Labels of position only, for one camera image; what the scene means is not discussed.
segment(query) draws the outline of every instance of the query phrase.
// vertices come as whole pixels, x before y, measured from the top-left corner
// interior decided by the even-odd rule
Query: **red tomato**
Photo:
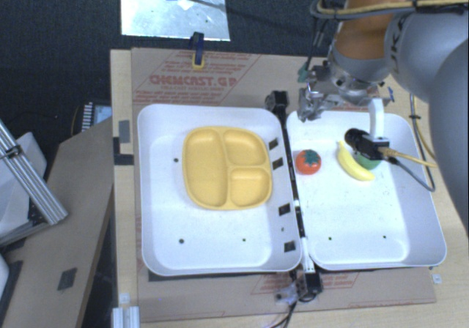
[[[304,149],[297,155],[295,166],[302,174],[315,174],[321,168],[321,157],[312,149]]]

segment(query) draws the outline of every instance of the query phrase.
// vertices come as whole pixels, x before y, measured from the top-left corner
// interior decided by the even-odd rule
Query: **dark floor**
[[[311,1],[226,0],[232,41],[205,46],[217,51],[305,56]],[[326,54],[333,28],[326,29],[326,34],[319,55]],[[122,36],[120,0],[0,0],[0,119],[15,136],[32,131],[48,154],[70,137],[79,105],[109,98],[111,49],[187,48],[187,43]],[[109,244],[110,240],[103,252],[107,260],[100,263],[96,277],[94,290],[101,292],[92,300],[101,315],[88,316],[85,327],[108,323]]]

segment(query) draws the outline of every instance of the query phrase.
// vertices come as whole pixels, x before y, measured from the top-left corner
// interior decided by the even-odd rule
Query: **yellow divided plate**
[[[182,170],[191,199],[208,209],[259,206],[272,192],[262,139],[236,127],[199,127],[184,140]]]

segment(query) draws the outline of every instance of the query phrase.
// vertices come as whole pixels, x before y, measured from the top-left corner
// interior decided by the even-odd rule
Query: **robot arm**
[[[468,0],[347,0],[342,10],[316,0],[311,13],[341,20],[328,60],[300,90],[298,116],[316,119],[337,95],[314,92],[328,81],[340,100],[367,105],[388,74],[430,107],[435,156],[468,230]]]

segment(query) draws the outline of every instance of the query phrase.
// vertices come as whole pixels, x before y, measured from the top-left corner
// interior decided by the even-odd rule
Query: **yellow banana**
[[[337,151],[337,160],[341,167],[350,176],[360,181],[371,181],[374,179],[374,174],[368,169],[365,169],[356,162],[353,156],[345,148],[344,142],[339,141],[339,150]]]

